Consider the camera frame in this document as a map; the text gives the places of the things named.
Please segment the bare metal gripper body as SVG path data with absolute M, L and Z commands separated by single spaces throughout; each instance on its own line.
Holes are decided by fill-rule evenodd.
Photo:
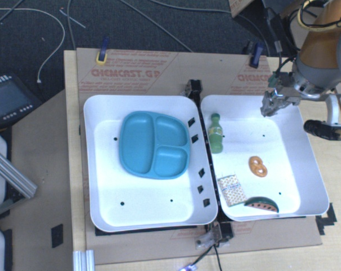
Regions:
M 331 95 L 336 94 L 331 90 L 316 87 L 305 79 L 297 81 L 294 77 L 281 77 L 273 88 L 273 105 L 297 106 L 301 100 L 323 102 Z

